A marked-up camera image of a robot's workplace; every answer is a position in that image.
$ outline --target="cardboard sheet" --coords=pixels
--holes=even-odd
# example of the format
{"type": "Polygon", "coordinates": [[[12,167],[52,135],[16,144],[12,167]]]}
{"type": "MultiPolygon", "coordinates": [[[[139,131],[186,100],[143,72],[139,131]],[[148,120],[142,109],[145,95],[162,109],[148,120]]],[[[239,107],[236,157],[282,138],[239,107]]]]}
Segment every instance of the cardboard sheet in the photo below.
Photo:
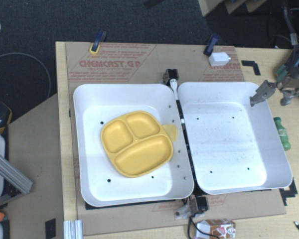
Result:
{"type": "MultiPolygon", "coordinates": [[[[203,54],[203,45],[102,43],[96,56],[89,54],[89,47],[88,42],[66,42],[77,210],[84,224],[84,235],[187,224],[187,220],[174,218],[174,210],[183,205],[181,200],[86,209],[80,191],[73,92],[87,83],[158,83],[166,69],[178,69],[179,84],[243,82],[235,48],[215,46],[214,52],[226,52],[231,61],[223,67],[211,67],[203,54]]],[[[285,213],[279,190],[207,195],[207,201],[210,209],[199,219],[240,219],[285,213]]]]}

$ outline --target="white tray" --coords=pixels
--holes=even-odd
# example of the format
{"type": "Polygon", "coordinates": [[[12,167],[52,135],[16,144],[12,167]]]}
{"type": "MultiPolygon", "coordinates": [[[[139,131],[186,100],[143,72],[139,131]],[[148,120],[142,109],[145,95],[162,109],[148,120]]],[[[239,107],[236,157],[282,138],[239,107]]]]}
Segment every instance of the white tray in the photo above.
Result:
{"type": "Polygon", "coordinates": [[[161,84],[87,84],[74,92],[81,193],[96,207],[183,199],[194,188],[192,172],[172,90],[161,84]],[[138,177],[121,175],[101,143],[104,124],[134,111],[151,113],[160,124],[174,123],[178,137],[171,160],[138,177]]]}
{"type": "Polygon", "coordinates": [[[209,194],[284,188],[292,173],[268,103],[251,107],[253,83],[178,88],[199,187],[209,194]]]}

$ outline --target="blue and yellow clamp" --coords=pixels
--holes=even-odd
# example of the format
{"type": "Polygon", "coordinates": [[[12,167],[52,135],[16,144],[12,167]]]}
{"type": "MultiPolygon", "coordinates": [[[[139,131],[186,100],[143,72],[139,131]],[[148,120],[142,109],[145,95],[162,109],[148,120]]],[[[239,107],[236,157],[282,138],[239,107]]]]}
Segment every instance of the blue and yellow clamp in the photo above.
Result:
{"type": "Polygon", "coordinates": [[[90,54],[96,55],[100,50],[100,43],[103,42],[106,38],[107,31],[100,30],[95,38],[94,43],[90,46],[90,54]]]}

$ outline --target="blue clamp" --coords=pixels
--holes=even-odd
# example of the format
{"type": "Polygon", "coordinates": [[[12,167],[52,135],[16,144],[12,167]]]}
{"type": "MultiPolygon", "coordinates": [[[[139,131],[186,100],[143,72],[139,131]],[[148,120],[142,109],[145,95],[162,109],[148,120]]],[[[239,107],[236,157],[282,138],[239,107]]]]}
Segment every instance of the blue clamp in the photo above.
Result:
{"type": "Polygon", "coordinates": [[[103,42],[106,38],[107,31],[100,30],[95,38],[94,43],[90,46],[90,54],[96,55],[100,50],[100,43],[103,42]]]}
{"type": "Polygon", "coordinates": [[[204,54],[207,55],[208,57],[211,55],[211,53],[213,52],[213,48],[215,46],[215,44],[217,43],[219,39],[219,35],[218,34],[212,34],[208,40],[208,44],[204,50],[204,54]]]}

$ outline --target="white connector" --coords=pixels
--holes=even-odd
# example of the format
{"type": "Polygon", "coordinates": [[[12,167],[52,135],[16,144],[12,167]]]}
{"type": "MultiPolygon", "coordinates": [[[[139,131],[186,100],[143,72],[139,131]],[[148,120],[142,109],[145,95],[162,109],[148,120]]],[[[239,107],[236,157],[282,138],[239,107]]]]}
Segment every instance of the white connector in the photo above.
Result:
{"type": "Polygon", "coordinates": [[[215,52],[209,56],[211,66],[224,66],[230,61],[230,57],[226,52],[215,52]]]}

